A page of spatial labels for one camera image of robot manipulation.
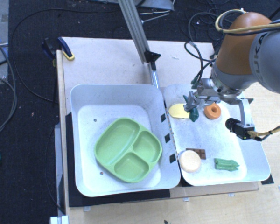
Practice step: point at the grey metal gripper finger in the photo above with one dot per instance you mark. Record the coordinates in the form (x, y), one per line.
(197, 102)
(188, 102)

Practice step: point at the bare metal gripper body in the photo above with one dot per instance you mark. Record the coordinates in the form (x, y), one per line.
(208, 90)

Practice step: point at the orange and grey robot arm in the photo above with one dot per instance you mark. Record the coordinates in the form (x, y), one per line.
(238, 50)

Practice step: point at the dark green toy vegetable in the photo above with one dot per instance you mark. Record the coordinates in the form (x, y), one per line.
(194, 115)

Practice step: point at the yellow flat oval toy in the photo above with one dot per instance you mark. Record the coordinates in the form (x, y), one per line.
(176, 111)

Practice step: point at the orange doughnut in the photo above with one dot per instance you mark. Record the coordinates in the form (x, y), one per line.
(212, 111)

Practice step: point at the thin black and white rod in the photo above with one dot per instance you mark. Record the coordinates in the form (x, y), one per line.
(155, 79)

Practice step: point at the white plastic tray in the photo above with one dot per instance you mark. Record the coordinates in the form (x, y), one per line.
(214, 141)
(88, 148)

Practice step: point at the brown chocolate bar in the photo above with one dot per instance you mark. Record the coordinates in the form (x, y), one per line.
(201, 153)

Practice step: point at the cream round biscuit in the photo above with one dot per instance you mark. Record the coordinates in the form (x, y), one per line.
(190, 161)

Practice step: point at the green asparagus bundle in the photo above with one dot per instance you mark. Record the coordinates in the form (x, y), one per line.
(226, 164)

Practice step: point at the green divided plate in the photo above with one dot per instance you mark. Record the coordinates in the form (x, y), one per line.
(126, 146)

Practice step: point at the pale flat board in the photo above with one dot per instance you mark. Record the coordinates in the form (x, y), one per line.
(107, 62)

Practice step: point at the black cylinder on white bracket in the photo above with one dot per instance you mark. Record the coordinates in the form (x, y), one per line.
(241, 130)

